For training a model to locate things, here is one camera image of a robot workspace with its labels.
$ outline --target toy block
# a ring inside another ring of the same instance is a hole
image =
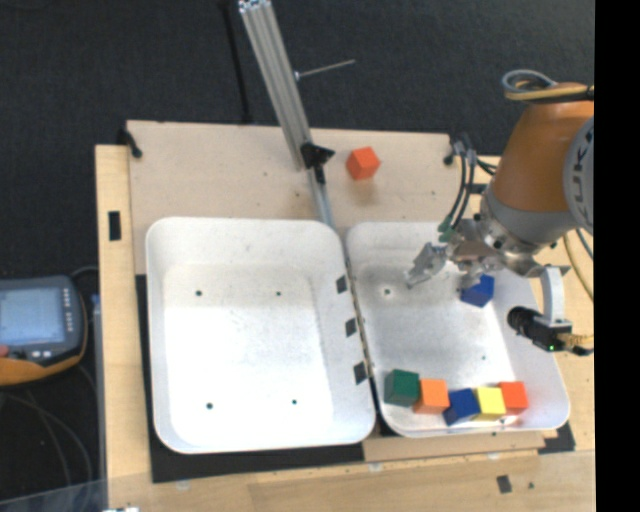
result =
[[[370,146],[354,149],[347,159],[347,169],[354,180],[371,178],[380,167],[380,160]]]
[[[442,415],[447,425],[472,420],[480,414],[480,406],[471,388],[459,389],[449,393],[451,406]]]
[[[498,387],[502,390],[502,397],[508,415],[518,415],[529,407],[527,390],[523,382],[500,382]]]
[[[417,414],[442,414],[450,405],[445,380],[420,379],[420,398],[413,404],[413,412]]]
[[[417,373],[393,370],[384,379],[384,401],[387,404],[411,407],[420,396]]]
[[[495,279],[492,276],[482,275],[480,282],[462,290],[460,300],[467,304],[484,307],[493,298]]]
[[[496,387],[479,387],[473,393],[480,406],[480,414],[474,421],[496,421],[507,414],[502,390]]]

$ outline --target orange block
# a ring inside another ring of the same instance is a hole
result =
[[[380,167],[380,160],[370,146],[354,149],[347,159],[347,169],[354,180],[373,176]]]
[[[502,390],[507,414],[517,415],[529,407],[527,390],[523,382],[499,382],[498,387]]]
[[[441,414],[448,409],[449,390],[442,379],[420,379],[420,398],[413,404],[417,414]]]

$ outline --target white tray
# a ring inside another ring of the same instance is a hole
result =
[[[438,243],[436,223],[364,223],[347,234],[354,289],[377,394],[393,369],[445,379],[450,390],[521,380],[530,407],[506,421],[468,421],[448,427],[442,415],[380,403],[389,426],[407,437],[454,432],[551,430],[569,416],[569,400],[552,354],[516,336],[507,324],[514,306],[538,309],[528,280],[494,274],[495,295],[484,307],[463,303],[461,273],[447,263],[435,278],[408,289],[404,272],[426,242]]]
[[[364,353],[334,231],[316,221],[165,218],[147,233],[146,257],[153,418],[169,448],[367,437],[375,407],[355,371]]]

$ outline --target blue block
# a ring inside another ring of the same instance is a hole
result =
[[[451,391],[449,401],[451,407],[442,413],[447,425],[468,421],[480,414],[480,405],[471,388]]]
[[[460,300],[478,307],[484,305],[493,298],[495,279],[492,276],[482,275],[480,282],[460,293]]]

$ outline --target screen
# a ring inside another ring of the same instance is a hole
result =
[[[64,325],[59,288],[0,290],[0,344],[59,343]]]

